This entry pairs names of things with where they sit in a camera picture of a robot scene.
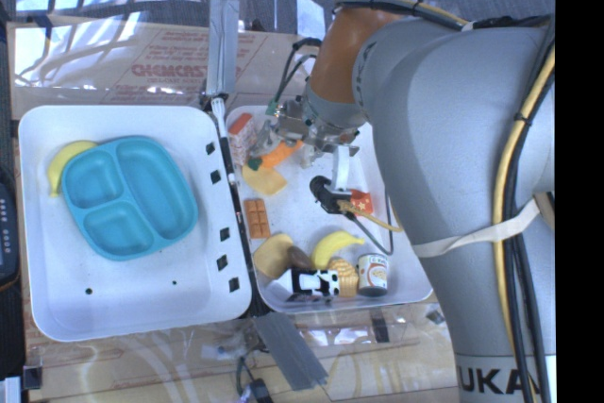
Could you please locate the black cylinder on white bracket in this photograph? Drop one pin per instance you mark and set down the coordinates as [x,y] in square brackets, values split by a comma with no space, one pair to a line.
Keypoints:
[324,194]

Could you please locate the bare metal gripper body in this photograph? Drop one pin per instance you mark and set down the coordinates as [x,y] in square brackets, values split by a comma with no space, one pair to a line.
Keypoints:
[309,129]

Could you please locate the orange and white carton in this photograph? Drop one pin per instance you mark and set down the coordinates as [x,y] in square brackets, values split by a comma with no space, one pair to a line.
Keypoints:
[240,137]

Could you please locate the black and white cow carton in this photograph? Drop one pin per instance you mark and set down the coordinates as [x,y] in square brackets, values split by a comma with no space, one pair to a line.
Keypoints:
[311,283]

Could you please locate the orange carrot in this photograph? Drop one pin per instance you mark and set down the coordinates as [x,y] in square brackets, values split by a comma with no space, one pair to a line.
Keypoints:
[278,154]

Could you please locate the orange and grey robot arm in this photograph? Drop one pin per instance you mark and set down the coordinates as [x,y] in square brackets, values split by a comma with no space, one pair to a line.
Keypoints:
[448,118]

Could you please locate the blue divided plate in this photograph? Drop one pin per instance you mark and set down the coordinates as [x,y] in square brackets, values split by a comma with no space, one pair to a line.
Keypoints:
[132,198]

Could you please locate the small soup can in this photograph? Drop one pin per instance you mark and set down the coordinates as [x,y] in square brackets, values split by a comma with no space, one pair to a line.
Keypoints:
[373,273]

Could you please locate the brown cardboard board red print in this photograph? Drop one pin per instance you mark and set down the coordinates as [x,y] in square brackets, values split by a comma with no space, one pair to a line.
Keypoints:
[165,61]

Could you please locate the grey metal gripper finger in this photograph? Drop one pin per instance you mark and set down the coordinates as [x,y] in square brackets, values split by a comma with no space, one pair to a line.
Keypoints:
[309,157]
[263,139]

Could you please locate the brown oval toy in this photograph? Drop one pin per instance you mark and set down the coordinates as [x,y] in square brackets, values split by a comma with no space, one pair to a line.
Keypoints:
[298,258]

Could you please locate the yellow muffin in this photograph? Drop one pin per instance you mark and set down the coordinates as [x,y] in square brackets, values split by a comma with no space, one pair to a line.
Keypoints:
[347,278]

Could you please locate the yellow banana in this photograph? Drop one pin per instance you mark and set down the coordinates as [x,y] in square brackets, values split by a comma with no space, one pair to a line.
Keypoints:
[330,245]
[59,162]

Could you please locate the red packet with yellow star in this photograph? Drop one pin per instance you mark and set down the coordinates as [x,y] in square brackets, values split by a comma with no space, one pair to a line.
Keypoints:
[362,202]

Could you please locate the white plastic tray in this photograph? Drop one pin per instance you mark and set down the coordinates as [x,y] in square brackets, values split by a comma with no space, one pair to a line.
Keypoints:
[302,212]
[141,297]

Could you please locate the yellow cheese wedge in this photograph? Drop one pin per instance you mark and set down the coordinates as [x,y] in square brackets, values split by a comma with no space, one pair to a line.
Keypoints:
[265,181]

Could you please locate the orange waffle biscuit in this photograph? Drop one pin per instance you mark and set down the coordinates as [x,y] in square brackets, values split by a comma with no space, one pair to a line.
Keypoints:
[257,218]

